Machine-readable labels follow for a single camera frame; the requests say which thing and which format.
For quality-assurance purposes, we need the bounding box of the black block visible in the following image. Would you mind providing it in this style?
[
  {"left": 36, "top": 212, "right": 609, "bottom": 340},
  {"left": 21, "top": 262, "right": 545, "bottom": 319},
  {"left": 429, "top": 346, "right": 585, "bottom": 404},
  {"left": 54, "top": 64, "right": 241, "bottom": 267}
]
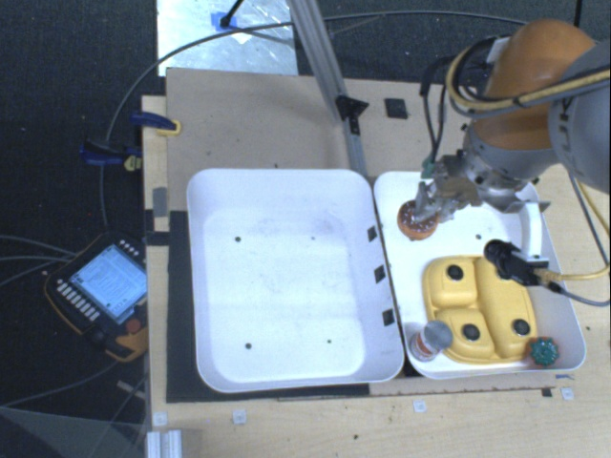
[{"left": 384, "top": 97, "right": 411, "bottom": 120}]

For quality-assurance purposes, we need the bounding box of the black cylinder on white bracket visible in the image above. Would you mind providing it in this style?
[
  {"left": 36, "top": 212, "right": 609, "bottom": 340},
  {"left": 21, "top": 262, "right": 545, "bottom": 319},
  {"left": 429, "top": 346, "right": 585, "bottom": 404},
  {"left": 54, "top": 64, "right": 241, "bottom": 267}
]
[{"left": 483, "top": 199, "right": 551, "bottom": 286}]

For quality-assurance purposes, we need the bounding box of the small orange and white can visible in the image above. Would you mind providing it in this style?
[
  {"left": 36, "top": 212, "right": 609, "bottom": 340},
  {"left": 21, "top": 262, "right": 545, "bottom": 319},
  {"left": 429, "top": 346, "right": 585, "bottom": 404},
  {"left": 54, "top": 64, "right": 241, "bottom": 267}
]
[{"left": 409, "top": 320, "right": 454, "bottom": 364}]

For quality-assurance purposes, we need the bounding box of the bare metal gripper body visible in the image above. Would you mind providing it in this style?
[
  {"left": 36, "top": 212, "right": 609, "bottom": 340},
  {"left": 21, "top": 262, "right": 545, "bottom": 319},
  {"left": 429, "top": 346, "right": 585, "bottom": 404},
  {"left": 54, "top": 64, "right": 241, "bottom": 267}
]
[{"left": 431, "top": 154, "right": 551, "bottom": 215}]

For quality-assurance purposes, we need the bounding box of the white plastic tray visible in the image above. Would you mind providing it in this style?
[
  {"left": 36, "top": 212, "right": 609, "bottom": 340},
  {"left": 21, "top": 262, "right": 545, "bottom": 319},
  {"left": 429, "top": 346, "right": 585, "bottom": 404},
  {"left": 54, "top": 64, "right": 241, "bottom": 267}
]
[
  {"left": 372, "top": 170, "right": 588, "bottom": 382},
  {"left": 185, "top": 167, "right": 407, "bottom": 394}
]

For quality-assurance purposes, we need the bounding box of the brown cardboard board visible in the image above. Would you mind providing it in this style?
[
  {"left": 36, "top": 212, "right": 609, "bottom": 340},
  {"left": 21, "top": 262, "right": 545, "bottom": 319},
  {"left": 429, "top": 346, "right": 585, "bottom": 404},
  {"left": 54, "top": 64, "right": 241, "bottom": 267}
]
[{"left": 164, "top": 67, "right": 564, "bottom": 404}]

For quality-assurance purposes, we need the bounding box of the brown sprinkled doughnut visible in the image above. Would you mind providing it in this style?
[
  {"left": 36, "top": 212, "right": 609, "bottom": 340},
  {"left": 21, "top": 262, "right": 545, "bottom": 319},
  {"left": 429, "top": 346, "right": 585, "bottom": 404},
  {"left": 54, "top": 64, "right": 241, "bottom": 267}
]
[{"left": 396, "top": 198, "right": 440, "bottom": 241}]

